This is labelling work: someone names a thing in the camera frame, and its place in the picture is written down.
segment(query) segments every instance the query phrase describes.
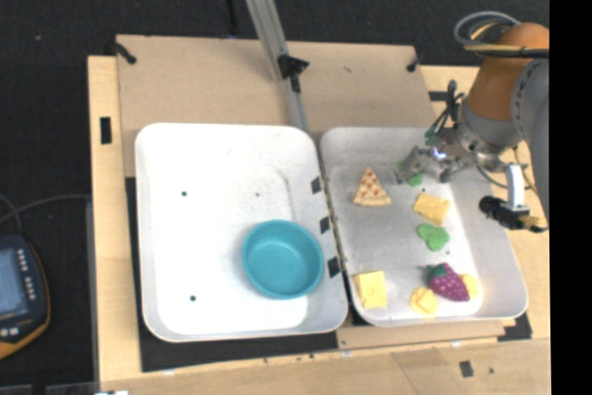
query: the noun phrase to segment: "pizza slice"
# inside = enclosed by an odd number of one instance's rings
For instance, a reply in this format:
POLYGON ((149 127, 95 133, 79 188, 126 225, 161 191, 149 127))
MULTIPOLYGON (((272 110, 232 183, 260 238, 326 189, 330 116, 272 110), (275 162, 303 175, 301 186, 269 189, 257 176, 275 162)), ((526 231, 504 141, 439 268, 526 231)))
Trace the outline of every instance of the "pizza slice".
POLYGON ((353 202, 360 206, 386 206, 390 204, 390 197, 371 167, 366 167, 353 202))

